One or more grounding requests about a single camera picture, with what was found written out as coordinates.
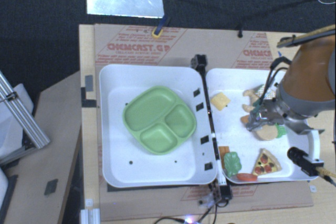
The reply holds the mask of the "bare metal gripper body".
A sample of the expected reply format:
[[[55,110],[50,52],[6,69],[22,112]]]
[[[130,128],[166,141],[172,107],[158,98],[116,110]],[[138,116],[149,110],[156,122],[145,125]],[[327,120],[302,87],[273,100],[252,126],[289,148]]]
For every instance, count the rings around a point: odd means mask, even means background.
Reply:
[[[274,124],[284,125],[298,135],[307,135],[313,128],[308,126],[306,119],[317,116],[323,110],[322,102],[275,98],[263,102],[258,119],[270,119]]]

